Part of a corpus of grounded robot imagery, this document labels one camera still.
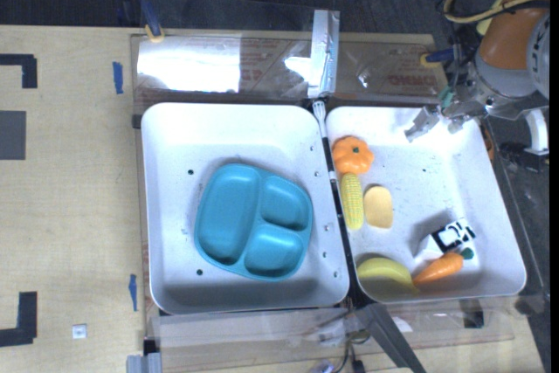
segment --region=white tray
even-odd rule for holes
[[[170,314],[328,307],[349,275],[316,119],[301,107],[162,103],[141,121],[149,279]],[[247,279],[207,262],[194,244],[204,187],[226,163],[256,165],[303,187],[314,225],[300,269],[279,282]]]
[[[392,195],[394,224],[379,229],[366,223],[349,231],[358,266],[370,256],[404,264],[412,273],[413,256],[427,234],[459,218],[475,231],[475,257],[459,273],[433,283],[421,294],[388,290],[363,281],[364,292],[384,302],[457,299],[517,294],[524,288],[526,270],[489,161],[480,128],[468,121],[452,135],[441,121],[426,135],[408,142],[419,109],[338,107],[327,117],[331,143],[345,135],[364,139],[375,155],[371,169],[360,175],[363,191],[381,184]]]

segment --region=gray square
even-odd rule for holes
[[[25,111],[0,111],[0,160],[25,160]]]

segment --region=yellow corn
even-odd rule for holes
[[[354,173],[344,174],[340,186],[342,194],[343,217],[346,226],[352,230],[358,230],[363,225],[364,209],[361,183],[359,177]]]

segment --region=small white square label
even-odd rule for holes
[[[85,339],[87,337],[87,325],[81,323],[80,325],[72,325],[72,338]]]

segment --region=metal leg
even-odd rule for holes
[[[407,367],[414,373],[426,373],[386,306],[374,303],[357,309],[355,314],[398,368]]]

